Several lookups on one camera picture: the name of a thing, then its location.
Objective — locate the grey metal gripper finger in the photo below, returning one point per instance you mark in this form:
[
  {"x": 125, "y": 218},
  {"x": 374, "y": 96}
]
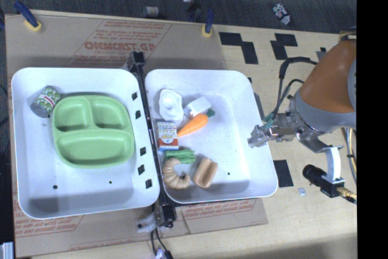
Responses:
[
  {"x": 260, "y": 129},
  {"x": 254, "y": 141}
]

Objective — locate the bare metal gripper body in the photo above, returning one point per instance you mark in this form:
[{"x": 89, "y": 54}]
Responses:
[{"x": 283, "y": 129}]

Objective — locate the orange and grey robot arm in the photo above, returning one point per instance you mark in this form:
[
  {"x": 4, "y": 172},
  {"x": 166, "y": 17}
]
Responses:
[{"x": 327, "y": 85}]

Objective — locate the white plastic tray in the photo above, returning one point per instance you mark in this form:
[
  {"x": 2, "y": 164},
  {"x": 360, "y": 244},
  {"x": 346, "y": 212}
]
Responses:
[
  {"x": 91, "y": 191},
  {"x": 239, "y": 160}
]

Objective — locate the tan hot dog bun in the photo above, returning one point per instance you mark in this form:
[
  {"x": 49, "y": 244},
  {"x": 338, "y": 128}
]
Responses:
[{"x": 205, "y": 173}]

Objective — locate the orange carrot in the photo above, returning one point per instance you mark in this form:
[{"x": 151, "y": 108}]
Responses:
[{"x": 194, "y": 124}]

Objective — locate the small white square piece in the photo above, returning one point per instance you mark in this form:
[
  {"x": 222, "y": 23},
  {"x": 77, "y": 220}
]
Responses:
[{"x": 301, "y": 191}]

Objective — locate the green beans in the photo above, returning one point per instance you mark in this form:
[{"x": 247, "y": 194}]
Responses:
[{"x": 180, "y": 155}]

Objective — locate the orange and white juice carton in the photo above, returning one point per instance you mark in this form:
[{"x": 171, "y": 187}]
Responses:
[{"x": 166, "y": 135}]

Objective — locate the tan croissant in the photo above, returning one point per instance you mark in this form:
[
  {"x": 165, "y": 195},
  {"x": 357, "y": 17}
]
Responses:
[{"x": 171, "y": 177}]

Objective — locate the white fried egg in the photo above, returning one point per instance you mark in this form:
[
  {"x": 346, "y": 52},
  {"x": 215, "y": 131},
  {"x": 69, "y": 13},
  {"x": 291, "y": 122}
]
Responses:
[{"x": 169, "y": 104}]

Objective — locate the thin black and white rod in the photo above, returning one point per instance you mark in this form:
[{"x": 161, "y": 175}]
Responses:
[{"x": 147, "y": 118}]

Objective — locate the black and white milk carton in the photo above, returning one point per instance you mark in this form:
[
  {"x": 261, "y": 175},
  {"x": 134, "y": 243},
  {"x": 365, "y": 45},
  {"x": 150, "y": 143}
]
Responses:
[{"x": 281, "y": 12}]

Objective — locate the small grey can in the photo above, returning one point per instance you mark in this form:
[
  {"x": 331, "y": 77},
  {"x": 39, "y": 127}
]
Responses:
[{"x": 150, "y": 11}]

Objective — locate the green divided plate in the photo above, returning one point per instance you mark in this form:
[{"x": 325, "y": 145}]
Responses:
[{"x": 91, "y": 142}]

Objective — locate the brown cardboard board red print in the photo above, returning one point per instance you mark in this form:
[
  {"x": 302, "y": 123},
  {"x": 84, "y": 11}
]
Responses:
[{"x": 91, "y": 39}]

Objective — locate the green pea can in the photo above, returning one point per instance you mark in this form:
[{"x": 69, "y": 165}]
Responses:
[{"x": 45, "y": 101}]

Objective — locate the black cylinder on white bracket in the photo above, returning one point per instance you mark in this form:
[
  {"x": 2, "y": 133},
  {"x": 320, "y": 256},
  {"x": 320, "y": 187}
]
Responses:
[{"x": 321, "y": 177}]

